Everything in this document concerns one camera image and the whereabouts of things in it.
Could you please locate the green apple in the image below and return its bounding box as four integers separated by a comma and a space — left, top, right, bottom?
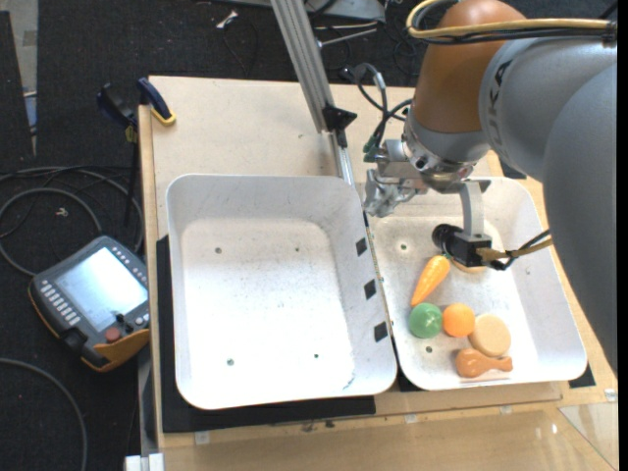
408, 302, 445, 340

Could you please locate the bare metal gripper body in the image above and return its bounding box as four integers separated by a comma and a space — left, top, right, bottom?
375, 138, 476, 196

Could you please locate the orange carrot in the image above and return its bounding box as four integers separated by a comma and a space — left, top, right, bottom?
410, 255, 451, 308

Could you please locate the beige round biscuit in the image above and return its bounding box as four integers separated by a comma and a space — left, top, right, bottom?
467, 313, 513, 359

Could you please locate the orange fruit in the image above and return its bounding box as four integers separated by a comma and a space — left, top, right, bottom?
442, 302, 477, 339

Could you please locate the black cylinder on white bracket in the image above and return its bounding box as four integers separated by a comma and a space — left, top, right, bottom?
431, 179, 494, 269

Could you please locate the tan round bread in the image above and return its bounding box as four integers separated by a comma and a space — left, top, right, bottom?
449, 256, 488, 275

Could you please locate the tan chicken drumstick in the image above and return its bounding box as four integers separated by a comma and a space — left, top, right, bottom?
454, 346, 514, 380

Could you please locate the white plastic tray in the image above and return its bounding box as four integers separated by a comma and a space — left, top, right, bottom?
365, 176, 589, 393
165, 173, 398, 411

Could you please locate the pale wood board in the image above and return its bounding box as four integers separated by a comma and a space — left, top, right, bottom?
138, 75, 618, 453

